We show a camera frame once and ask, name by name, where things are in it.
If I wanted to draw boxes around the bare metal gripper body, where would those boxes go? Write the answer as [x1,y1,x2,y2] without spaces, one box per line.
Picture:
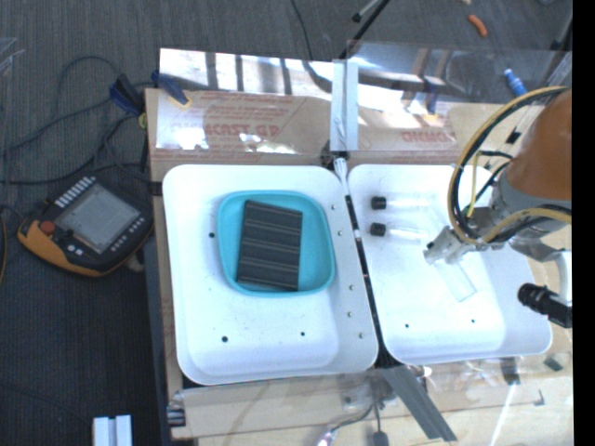
[467,205,574,263]

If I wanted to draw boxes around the clear plastic bottle black cap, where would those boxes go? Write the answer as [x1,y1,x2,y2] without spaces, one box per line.
[368,220,431,244]
[370,193,439,214]

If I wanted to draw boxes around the white plastic tray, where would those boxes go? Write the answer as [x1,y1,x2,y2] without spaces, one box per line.
[347,162,555,367]
[161,163,379,387]

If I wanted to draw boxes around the blue plate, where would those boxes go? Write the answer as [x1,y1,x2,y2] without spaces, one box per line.
[216,189,337,298]

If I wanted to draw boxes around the dark grey striped rectangle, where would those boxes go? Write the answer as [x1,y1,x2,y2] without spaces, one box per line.
[234,199,305,294]

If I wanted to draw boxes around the orange toy sausage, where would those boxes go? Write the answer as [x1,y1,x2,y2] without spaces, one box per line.
[467,13,490,38]

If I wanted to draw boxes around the brown cardboard board red print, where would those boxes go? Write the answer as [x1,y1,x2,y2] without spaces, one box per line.
[143,87,574,439]

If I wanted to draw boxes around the black cylinder on white bracket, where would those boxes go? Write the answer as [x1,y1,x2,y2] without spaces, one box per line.
[517,251,574,330]

